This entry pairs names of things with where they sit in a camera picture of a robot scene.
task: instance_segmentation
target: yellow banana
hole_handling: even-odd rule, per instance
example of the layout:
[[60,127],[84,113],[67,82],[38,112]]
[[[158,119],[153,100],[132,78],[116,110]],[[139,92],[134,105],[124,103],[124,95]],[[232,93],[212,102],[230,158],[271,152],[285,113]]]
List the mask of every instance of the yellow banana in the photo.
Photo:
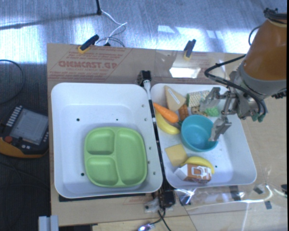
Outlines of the yellow banana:
[[158,112],[157,110],[155,110],[155,118],[156,118],[156,123],[158,127],[165,133],[172,134],[172,135],[180,133],[180,130],[176,128],[175,126],[169,124],[165,120],[165,118],[161,115],[161,113]]
[[212,174],[214,174],[215,172],[212,163],[210,163],[210,161],[200,156],[189,157],[184,163],[181,164],[181,166],[184,166],[185,164],[193,164],[193,165],[209,167],[211,169]]

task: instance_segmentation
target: black pole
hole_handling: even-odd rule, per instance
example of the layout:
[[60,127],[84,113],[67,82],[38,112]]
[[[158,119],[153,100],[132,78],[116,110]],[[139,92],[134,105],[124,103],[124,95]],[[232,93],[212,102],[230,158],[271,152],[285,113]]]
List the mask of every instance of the black pole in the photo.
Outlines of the black pole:
[[102,14],[102,10],[100,7],[100,1],[99,0],[95,0],[96,1],[96,6],[97,6],[97,14],[101,15]]

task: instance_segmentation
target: gray floor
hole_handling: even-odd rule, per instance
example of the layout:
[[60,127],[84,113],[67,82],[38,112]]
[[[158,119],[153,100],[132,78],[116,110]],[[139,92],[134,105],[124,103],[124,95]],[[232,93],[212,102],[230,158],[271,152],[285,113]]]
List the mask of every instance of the gray floor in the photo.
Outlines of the gray floor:
[[[249,33],[264,22],[265,8],[287,11],[287,0],[100,0],[100,5],[116,22],[126,23],[115,31],[112,46],[183,50],[196,39],[194,51],[230,53],[247,52]],[[0,119],[17,103],[47,112],[47,43],[108,37],[119,25],[96,12],[95,0],[0,0],[0,59],[20,64],[26,76],[19,95],[0,105]],[[19,70],[0,64],[0,102],[20,86]],[[48,155],[15,160],[0,154],[0,162],[49,182]],[[50,214],[49,194],[32,187],[43,183],[23,173],[19,177],[2,163],[0,230],[37,230],[38,216]],[[30,186],[23,189],[20,183]]]

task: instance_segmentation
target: green plate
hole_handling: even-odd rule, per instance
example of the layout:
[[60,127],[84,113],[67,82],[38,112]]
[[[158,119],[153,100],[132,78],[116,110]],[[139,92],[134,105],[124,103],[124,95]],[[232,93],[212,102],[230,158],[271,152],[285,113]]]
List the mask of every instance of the green plate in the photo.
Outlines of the green plate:
[[124,127],[91,130],[85,139],[86,173],[101,187],[131,187],[147,175],[147,159],[142,136]]

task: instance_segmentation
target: orange carrot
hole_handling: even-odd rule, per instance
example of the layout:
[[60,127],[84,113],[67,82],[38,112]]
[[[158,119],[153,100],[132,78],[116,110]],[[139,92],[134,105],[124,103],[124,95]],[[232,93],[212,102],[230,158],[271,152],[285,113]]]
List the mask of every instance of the orange carrot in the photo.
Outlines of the orange carrot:
[[154,108],[156,108],[160,114],[169,122],[176,123],[179,121],[179,116],[172,110],[165,108],[157,103],[153,103]]

